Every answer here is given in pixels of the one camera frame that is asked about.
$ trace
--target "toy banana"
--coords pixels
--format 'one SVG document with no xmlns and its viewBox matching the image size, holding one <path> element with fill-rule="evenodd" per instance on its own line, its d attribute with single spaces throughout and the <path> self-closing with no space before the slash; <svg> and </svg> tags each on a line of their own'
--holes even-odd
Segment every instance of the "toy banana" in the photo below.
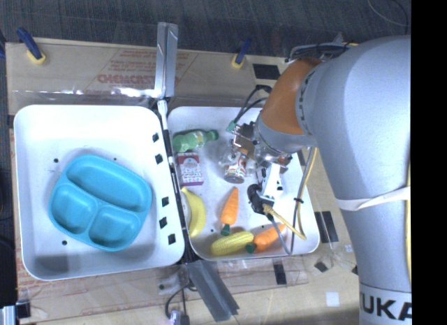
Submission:
<svg viewBox="0 0 447 325">
<path fill-rule="evenodd" d="M 191 209 L 191 221 L 189 222 L 189 236 L 196 237 L 205 227 L 207 213 L 203 200 L 197 194 L 182 187 L 181 191 L 185 194 Z"/>
</svg>

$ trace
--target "toy vegetable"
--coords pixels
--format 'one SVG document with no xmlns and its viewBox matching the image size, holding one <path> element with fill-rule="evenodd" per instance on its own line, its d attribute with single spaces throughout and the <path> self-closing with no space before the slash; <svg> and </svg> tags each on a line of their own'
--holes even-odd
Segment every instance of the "toy vegetable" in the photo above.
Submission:
<svg viewBox="0 0 447 325">
<path fill-rule="evenodd" d="M 285 224 L 278 224 L 278 229 L 280 232 L 282 232 L 286 228 Z M 268 229 L 267 231 L 264 231 L 260 234 L 258 234 L 254 239 L 253 242 L 247 244 L 245 246 L 245 249 L 248 251 L 248 253 L 253 253 L 255 250 L 256 252 L 263 252 L 266 250 L 269 246 L 273 244 L 273 242 L 278 239 L 278 232 L 277 230 L 272 227 Z"/>
<path fill-rule="evenodd" d="M 176 152 L 186 152 L 205 146 L 208 141 L 214 141 L 219 138 L 216 130 L 202 131 L 194 130 L 184 135 L 176 135 L 173 138 L 173 148 Z"/>
<path fill-rule="evenodd" d="M 213 256 L 223 256 L 241 250 L 254 239 L 254 235 L 249 231 L 233 233 L 231 236 L 215 240 L 211 244 L 211 254 Z"/>
<path fill-rule="evenodd" d="M 230 234 L 230 226 L 236 222 L 237 212 L 239 211 L 239 190 L 233 187 L 230 196 L 226 200 L 225 206 L 221 213 L 221 222 L 224 224 L 221 235 L 228 236 Z"/>
<path fill-rule="evenodd" d="M 207 213 L 202 198 L 189 191 L 186 187 L 180 189 L 188 200 L 191 209 L 191 221 L 189 222 L 189 236 L 196 237 L 205 228 Z"/>
</svg>

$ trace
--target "kuka logo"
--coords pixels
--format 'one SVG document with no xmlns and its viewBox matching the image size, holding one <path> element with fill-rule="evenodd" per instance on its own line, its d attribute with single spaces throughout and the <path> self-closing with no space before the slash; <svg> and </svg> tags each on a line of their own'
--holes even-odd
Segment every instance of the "kuka logo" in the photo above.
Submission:
<svg viewBox="0 0 447 325">
<path fill-rule="evenodd" d="M 360 292 L 360 309 L 367 314 L 376 315 L 378 317 L 387 317 L 402 322 L 406 319 L 413 318 L 411 314 L 411 303 L 393 299 L 383 300 L 378 296 L 366 296 L 363 292 Z"/>
</svg>

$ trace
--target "corn cob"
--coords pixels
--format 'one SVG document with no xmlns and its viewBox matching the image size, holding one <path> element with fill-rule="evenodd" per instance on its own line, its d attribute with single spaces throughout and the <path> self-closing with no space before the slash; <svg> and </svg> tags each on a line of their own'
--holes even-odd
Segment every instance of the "corn cob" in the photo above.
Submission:
<svg viewBox="0 0 447 325">
<path fill-rule="evenodd" d="M 241 231 L 214 241 L 211 244 L 213 256 L 223 256 L 241 250 L 254 239 L 252 232 Z"/>
</svg>

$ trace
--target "cable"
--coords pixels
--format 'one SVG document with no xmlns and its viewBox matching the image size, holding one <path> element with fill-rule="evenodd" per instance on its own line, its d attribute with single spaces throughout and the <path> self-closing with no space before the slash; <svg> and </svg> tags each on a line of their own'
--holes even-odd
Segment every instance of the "cable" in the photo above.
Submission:
<svg viewBox="0 0 447 325">
<path fill-rule="evenodd" d="M 306 240 L 306 236 L 296 230 L 294 226 L 292 226 L 287 219 L 282 217 L 278 212 L 276 212 L 271 205 L 268 205 L 266 203 L 263 203 L 263 209 L 264 214 L 270 214 L 272 216 L 275 216 L 277 219 L 279 219 L 281 222 L 283 222 L 294 234 L 296 234 L 298 237 L 300 237 L 303 240 Z"/>
<path fill-rule="evenodd" d="M 192 290 L 191 288 L 193 288 L 193 287 L 194 287 L 194 284 L 193 284 L 193 282 L 190 281 L 188 284 L 186 284 L 183 287 L 181 287 L 180 289 L 178 289 L 173 295 L 171 295 L 169 297 L 169 299 L 166 301 L 166 304 L 165 304 L 165 314 L 166 314 L 166 317 L 168 319 L 170 319 L 169 304 L 172 301 L 172 299 L 174 299 L 174 297 L 179 292 L 182 292 L 183 311 L 184 311 L 184 314 L 186 315 L 186 300 L 185 300 L 185 297 L 184 297 L 184 290 L 185 290 L 185 288 L 188 288 L 188 289 Z"/>
<path fill-rule="evenodd" d="M 279 240 L 281 241 L 282 247 L 284 248 L 284 250 L 286 251 L 286 253 L 287 253 L 288 255 L 292 255 L 292 251 L 290 251 L 290 250 L 287 248 L 286 242 L 284 241 L 284 238 L 283 238 L 283 236 L 282 236 L 282 234 L 281 234 L 281 231 L 279 230 L 278 224 L 275 222 L 273 216 L 272 216 L 271 214 L 267 214 L 267 218 L 273 223 L 273 227 L 276 229 L 276 231 L 277 231 L 277 233 L 278 233 Z"/>
<path fill-rule="evenodd" d="M 352 43 L 319 43 L 310 45 L 301 45 L 299 47 L 294 47 L 286 62 L 291 62 L 295 59 L 299 59 L 309 54 L 310 52 L 317 52 L 319 54 L 329 54 L 334 56 L 339 56 L 340 54 L 346 52 L 349 48 L 352 48 L 355 44 Z"/>
<path fill-rule="evenodd" d="M 405 15 L 405 24 L 402 24 L 402 23 L 399 23 L 399 22 L 395 22 L 395 21 L 390 20 L 389 18 L 385 17 L 384 15 L 382 15 L 378 10 L 376 10 L 376 9 L 373 7 L 373 5 L 372 5 L 372 3 L 371 3 L 371 0 L 368 0 L 368 4 L 369 4 L 369 7 L 373 10 L 373 12 L 376 13 L 379 17 L 383 18 L 385 21 L 387 21 L 387 22 L 389 22 L 389 23 L 396 24 L 396 25 L 401 26 L 401 27 L 405 27 L 405 34 L 407 34 L 407 32 L 408 32 L 408 27 L 410 27 L 410 25 L 409 25 L 409 23 L 408 23 L 408 15 L 407 15 L 407 13 L 406 13 L 406 11 L 405 11 L 405 8 L 402 6 L 402 4 L 400 4 L 400 3 L 399 3 L 398 1 L 396 1 L 396 0 L 390 0 L 390 1 L 395 2 L 395 3 L 399 6 L 399 8 L 402 9 L 402 12 L 403 12 L 404 15 Z"/>
<path fill-rule="evenodd" d="M 272 87 L 269 85 L 262 85 L 262 84 L 258 84 L 255 86 L 255 88 L 250 92 L 250 94 L 248 95 L 248 97 L 245 99 L 244 105 L 240 108 L 239 113 L 236 115 L 236 117 L 231 121 L 230 125 L 232 125 L 233 127 L 237 124 L 237 122 L 239 121 L 239 119 L 251 108 L 253 108 L 256 104 L 260 103 L 261 101 L 266 100 L 266 98 L 261 98 L 256 100 L 255 102 L 251 103 L 249 106 L 248 103 L 250 101 L 250 99 L 252 98 L 252 96 L 259 90 L 264 90 L 265 92 L 267 92 L 268 94 L 272 91 Z"/>
<path fill-rule="evenodd" d="M 305 170 L 302 174 L 300 187 L 298 189 L 298 194 L 295 199 L 295 211 L 293 212 L 293 227 L 295 228 L 295 224 L 298 221 L 298 229 L 302 234 L 304 234 L 304 231 L 302 230 L 301 225 L 301 204 L 303 203 L 302 200 L 302 194 L 304 193 L 305 186 L 307 184 L 307 181 L 309 180 L 310 173 L 312 171 L 312 168 L 314 167 L 314 162 L 316 158 L 318 149 L 316 147 L 311 147 L 309 157 L 306 161 Z M 293 252 L 293 245 L 295 242 L 295 233 L 292 234 L 292 241 L 291 241 L 291 251 Z"/>
<path fill-rule="evenodd" d="M 250 110 L 251 108 L 253 108 L 255 105 L 259 104 L 261 101 L 267 100 L 267 98 L 260 98 L 256 101 L 254 101 L 253 103 L 251 103 L 250 105 L 248 105 L 244 111 L 240 112 L 239 115 L 233 120 L 233 122 L 238 122 L 239 119 L 244 116 L 244 114 Z"/>
</svg>

